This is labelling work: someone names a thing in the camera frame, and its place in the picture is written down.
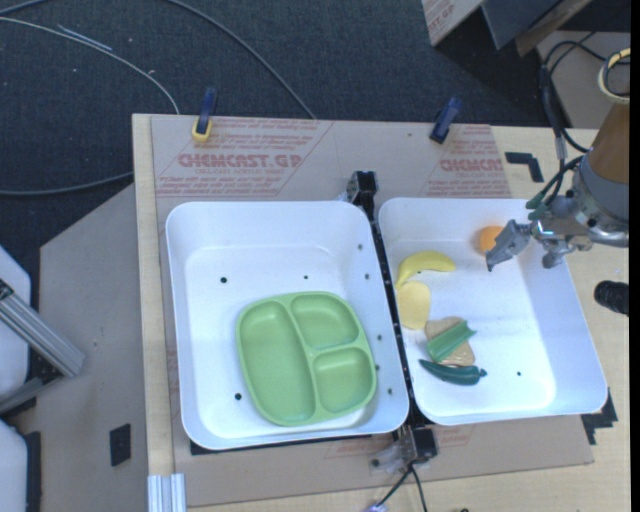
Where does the yellow banana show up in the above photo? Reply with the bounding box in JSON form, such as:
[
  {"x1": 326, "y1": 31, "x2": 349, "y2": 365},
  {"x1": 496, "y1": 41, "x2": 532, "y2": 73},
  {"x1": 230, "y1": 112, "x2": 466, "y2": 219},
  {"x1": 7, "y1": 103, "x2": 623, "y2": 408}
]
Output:
[{"x1": 395, "y1": 250, "x2": 458, "y2": 290}]

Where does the thin black rod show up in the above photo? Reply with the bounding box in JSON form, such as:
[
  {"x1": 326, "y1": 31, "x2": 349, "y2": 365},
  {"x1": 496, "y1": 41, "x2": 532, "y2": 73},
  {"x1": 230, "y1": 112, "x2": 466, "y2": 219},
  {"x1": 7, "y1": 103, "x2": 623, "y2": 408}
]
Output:
[{"x1": 364, "y1": 198, "x2": 414, "y2": 432}]

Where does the black cylinder on white bracket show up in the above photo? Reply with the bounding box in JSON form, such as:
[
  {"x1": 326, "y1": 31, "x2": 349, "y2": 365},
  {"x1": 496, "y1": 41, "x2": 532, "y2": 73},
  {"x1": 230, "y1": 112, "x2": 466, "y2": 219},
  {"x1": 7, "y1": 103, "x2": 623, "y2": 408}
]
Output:
[{"x1": 593, "y1": 280, "x2": 631, "y2": 316}]

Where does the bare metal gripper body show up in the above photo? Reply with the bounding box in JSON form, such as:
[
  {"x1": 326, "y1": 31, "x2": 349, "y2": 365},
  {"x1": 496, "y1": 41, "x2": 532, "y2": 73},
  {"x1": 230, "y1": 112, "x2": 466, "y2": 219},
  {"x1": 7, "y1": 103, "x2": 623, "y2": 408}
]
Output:
[{"x1": 529, "y1": 193, "x2": 630, "y2": 252}]

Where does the light green celery stick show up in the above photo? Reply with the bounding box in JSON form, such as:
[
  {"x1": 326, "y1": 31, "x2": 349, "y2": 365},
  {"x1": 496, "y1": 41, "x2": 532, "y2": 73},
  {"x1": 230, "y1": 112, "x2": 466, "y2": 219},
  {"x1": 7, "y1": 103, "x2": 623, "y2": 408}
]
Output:
[{"x1": 425, "y1": 320, "x2": 478, "y2": 364}]

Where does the orange ball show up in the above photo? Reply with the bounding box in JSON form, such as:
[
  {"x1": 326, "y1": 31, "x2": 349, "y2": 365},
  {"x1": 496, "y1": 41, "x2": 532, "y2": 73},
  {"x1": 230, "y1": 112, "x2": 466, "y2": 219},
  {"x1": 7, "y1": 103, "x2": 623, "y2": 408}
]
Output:
[{"x1": 474, "y1": 225, "x2": 506, "y2": 255}]

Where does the yellow oval crisp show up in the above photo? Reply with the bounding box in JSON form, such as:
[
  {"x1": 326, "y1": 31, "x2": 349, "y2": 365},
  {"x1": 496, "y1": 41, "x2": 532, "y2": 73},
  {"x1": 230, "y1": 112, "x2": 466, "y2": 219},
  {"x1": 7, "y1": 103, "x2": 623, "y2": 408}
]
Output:
[{"x1": 395, "y1": 280, "x2": 433, "y2": 332}]

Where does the tan bread slice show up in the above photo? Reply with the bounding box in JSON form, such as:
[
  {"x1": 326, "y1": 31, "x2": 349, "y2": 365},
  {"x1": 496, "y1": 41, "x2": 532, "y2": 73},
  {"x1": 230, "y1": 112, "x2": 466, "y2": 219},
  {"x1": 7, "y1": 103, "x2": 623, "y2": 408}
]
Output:
[{"x1": 424, "y1": 316, "x2": 477, "y2": 367}]

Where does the black block with thin wires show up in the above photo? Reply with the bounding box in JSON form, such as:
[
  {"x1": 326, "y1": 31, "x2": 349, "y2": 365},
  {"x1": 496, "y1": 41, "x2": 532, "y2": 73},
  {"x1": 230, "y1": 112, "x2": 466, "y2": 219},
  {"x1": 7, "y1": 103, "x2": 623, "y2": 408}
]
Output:
[
  {"x1": 408, "y1": 427, "x2": 440, "y2": 462},
  {"x1": 348, "y1": 169, "x2": 380, "y2": 206}
]

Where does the dark green pepper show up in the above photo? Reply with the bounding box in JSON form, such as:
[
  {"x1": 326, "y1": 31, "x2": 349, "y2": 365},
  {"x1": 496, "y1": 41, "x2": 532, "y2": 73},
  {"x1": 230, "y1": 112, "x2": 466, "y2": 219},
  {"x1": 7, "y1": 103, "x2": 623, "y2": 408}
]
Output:
[{"x1": 417, "y1": 358, "x2": 488, "y2": 387}]

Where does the brown cardboard board red print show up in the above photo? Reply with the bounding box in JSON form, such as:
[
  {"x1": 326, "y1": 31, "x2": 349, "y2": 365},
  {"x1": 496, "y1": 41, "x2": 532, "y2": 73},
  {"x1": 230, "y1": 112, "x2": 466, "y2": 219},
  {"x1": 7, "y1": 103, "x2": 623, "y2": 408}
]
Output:
[{"x1": 149, "y1": 115, "x2": 597, "y2": 507}]

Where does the white plastic tray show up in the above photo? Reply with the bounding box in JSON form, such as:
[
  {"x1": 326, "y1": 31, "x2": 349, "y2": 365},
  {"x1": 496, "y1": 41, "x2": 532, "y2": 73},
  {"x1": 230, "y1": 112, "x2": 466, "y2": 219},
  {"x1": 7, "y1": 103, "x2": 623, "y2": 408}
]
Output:
[
  {"x1": 377, "y1": 196, "x2": 610, "y2": 427},
  {"x1": 164, "y1": 200, "x2": 412, "y2": 451}
]

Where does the green divided plate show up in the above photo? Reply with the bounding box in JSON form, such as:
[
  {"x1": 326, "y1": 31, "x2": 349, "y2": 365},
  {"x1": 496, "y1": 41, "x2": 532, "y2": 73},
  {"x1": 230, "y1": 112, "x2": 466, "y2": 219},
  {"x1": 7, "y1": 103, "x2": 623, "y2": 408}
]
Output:
[{"x1": 234, "y1": 290, "x2": 378, "y2": 428}]

